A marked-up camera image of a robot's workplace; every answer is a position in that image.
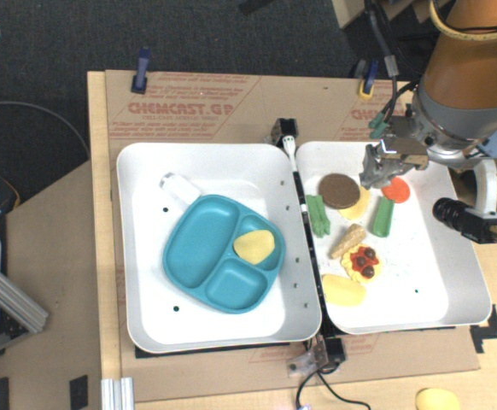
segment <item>blue divided plate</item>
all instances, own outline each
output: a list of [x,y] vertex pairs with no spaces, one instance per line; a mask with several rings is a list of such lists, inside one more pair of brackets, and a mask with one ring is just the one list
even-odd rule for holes
[[[253,265],[233,250],[236,238],[268,230],[275,249]],[[199,197],[178,221],[163,252],[163,267],[181,290],[227,313],[246,313],[266,297],[284,259],[284,239],[261,215],[228,197]]]

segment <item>yellow toy cheese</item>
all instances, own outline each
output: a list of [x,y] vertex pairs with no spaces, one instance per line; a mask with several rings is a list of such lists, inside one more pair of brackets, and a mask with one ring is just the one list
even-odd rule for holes
[[368,208],[368,202],[370,201],[370,191],[365,187],[359,185],[360,188],[360,199],[352,207],[338,209],[340,213],[347,220],[360,219]]
[[247,232],[233,242],[233,250],[239,258],[254,265],[263,261],[274,249],[273,234],[265,229]]

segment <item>toy food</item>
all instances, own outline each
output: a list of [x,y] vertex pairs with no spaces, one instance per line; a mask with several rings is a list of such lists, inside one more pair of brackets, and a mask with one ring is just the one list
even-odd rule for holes
[[325,204],[321,195],[306,196],[311,230],[318,238],[330,234],[330,221],[326,217]]
[[393,222],[393,210],[395,201],[391,201],[385,196],[379,198],[376,218],[371,228],[371,233],[377,237],[387,237],[391,232],[391,223]]
[[325,204],[334,209],[352,207],[360,199],[359,185],[349,176],[331,173],[319,183],[319,194]]
[[359,283],[372,281],[382,270],[376,251],[365,244],[358,244],[343,254],[342,266],[349,277]]
[[382,188],[382,193],[395,203],[403,203],[410,197],[410,187],[403,179],[395,176],[391,179],[391,185]]
[[340,241],[334,247],[334,249],[330,252],[330,257],[332,259],[340,258],[345,254],[348,250],[350,250],[353,246],[356,246],[366,237],[365,228],[361,225],[357,225],[353,223],[343,234]]
[[265,229],[247,232],[233,242],[235,253],[250,264],[263,261],[274,249],[273,234]]
[[327,302],[342,307],[356,307],[366,297],[364,285],[331,273],[323,275],[323,291]]
[[365,213],[368,208],[368,202],[370,201],[370,191],[365,187],[359,186],[360,199],[352,207],[338,209],[340,213],[347,220],[359,219],[362,214]]
[[417,410],[460,410],[457,396],[445,389],[422,389],[416,395]]

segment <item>black clip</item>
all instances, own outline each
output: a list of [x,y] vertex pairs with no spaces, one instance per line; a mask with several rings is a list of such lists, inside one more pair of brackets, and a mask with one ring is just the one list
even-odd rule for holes
[[279,147],[283,147],[283,137],[291,135],[296,138],[298,136],[298,125],[296,119],[276,119],[275,125],[272,128],[272,143]]
[[137,74],[132,77],[131,92],[137,94],[146,92],[146,83],[148,82],[146,72],[148,71],[149,57],[149,48],[142,47],[138,52]]

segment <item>black carpet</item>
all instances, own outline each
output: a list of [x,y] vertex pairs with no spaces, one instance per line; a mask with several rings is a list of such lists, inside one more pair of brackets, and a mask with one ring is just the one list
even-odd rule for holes
[[[87,143],[86,73],[134,69],[143,45],[150,71],[346,78],[360,58],[381,57],[365,17],[342,30],[331,0],[0,0],[0,28],[0,102],[47,108]],[[392,28],[433,32],[411,9]],[[403,45],[420,67],[432,50],[425,40]],[[0,175],[23,201],[86,159],[56,117],[0,106]]]

